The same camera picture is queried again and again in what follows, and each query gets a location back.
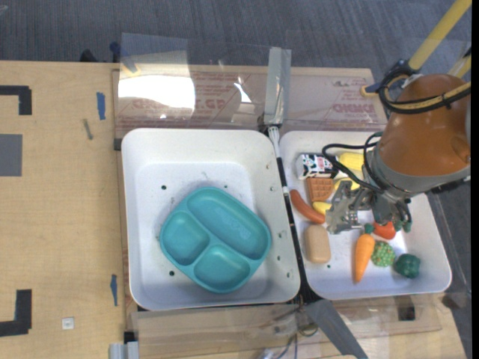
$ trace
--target teal plate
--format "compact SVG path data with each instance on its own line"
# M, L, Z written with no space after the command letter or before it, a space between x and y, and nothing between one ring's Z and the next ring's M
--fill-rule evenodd
M243 286L266 258L271 234L248 207L225 191L195 190L169 214L159 234L166 257L218 294Z

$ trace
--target gray carpet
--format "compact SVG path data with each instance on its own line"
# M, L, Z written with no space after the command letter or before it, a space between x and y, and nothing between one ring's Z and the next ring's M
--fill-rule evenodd
M90 49L99 61L111 61L109 44L128 32L281 46L293 50L294 66L367 67L379 80L399 58L414 54L454 1L0 0L7 6L0 8L0 59L78 61ZM449 71L471 41L469 10L423 73ZM447 219L442 232L451 230L454 240L448 246L454 281L445 301L471 358L471 185L432 197L439 204L435 212Z

